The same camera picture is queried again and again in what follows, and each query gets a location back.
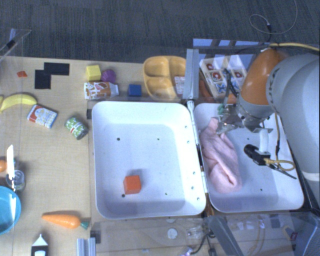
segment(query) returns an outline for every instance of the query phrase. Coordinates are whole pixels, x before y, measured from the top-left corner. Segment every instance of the banana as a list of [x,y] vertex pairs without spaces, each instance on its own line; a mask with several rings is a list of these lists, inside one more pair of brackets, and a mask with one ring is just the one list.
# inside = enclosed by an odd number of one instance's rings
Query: banana
[[37,100],[31,95],[23,93],[11,95],[3,100],[2,106],[0,108],[0,113],[2,113],[2,111],[6,110],[7,108],[10,108],[17,104],[35,105],[37,104]]

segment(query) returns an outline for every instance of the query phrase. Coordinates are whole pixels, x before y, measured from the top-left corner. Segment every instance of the blue cube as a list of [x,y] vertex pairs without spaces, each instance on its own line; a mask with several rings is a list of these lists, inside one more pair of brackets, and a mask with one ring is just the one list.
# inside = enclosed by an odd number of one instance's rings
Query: blue cube
[[142,90],[140,84],[129,84],[128,95],[130,97],[141,97]]

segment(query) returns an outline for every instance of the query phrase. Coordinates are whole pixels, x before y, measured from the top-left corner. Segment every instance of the pink towel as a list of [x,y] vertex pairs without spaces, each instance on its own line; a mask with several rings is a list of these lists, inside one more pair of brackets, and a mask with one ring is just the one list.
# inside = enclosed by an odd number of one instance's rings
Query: pink towel
[[219,193],[230,193],[242,188],[238,156],[232,142],[222,133],[216,134],[218,120],[211,118],[208,127],[200,134],[205,162],[210,168],[210,180]]

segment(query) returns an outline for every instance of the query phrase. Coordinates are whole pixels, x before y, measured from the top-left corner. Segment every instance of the wooden table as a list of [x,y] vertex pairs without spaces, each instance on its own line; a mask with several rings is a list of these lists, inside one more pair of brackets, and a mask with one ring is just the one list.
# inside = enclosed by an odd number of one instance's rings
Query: wooden table
[[[68,118],[76,115],[90,126],[87,101],[84,98],[84,82],[87,81],[86,66],[99,65],[101,70],[113,69],[120,94],[125,96],[129,84],[143,85],[142,64],[62,60],[47,58],[7,57],[1,63],[0,95],[7,97],[17,91],[36,97],[38,103],[58,112],[51,129],[41,127],[27,120],[29,105],[16,105],[0,114],[0,157],[6,155],[9,145],[14,145],[15,157],[20,170],[25,173],[26,188],[19,194],[22,213],[18,223],[9,233],[0,236],[0,255],[29,256],[31,246],[40,234],[49,244],[51,256],[75,256],[78,238],[88,239],[90,228],[84,230],[66,229],[41,219],[43,213],[67,213],[82,219],[96,218],[95,205],[90,183],[92,156],[90,137],[76,140],[64,127]],[[35,89],[35,70],[43,70],[44,62],[69,63],[69,76],[52,75],[51,89]],[[24,70],[28,77],[17,78],[16,73]],[[142,86],[142,94],[147,92]],[[0,185],[4,185],[5,173],[0,173]],[[137,255],[180,255],[187,245],[198,245],[201,239],[187,241],[186,230],[201,224],[201,219],[155,219],[135,222],[105,222],[112,252],[97,253],[99,256]],[[168,227],[178,230],[179,239],[170,240]],[[270,235],[271,248],[281,245],[278,235]],[[256,242],[256,236],[242,233],[237,236],[243,246],[249,248]],[[140,246],[150,244],[150,250]],[[212,240],[219,255],[222,248],[216,239]],[[208,245],[197,254],[208,255]]]

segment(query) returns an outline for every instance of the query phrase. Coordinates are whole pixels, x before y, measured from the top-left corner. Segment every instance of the blue bowl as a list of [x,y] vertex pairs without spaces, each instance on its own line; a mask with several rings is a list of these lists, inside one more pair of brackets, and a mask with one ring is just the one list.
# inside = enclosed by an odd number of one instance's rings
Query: blue bowl
[[20,218],[21,202],[11,189],[0,186],[0,235],[9,232]]

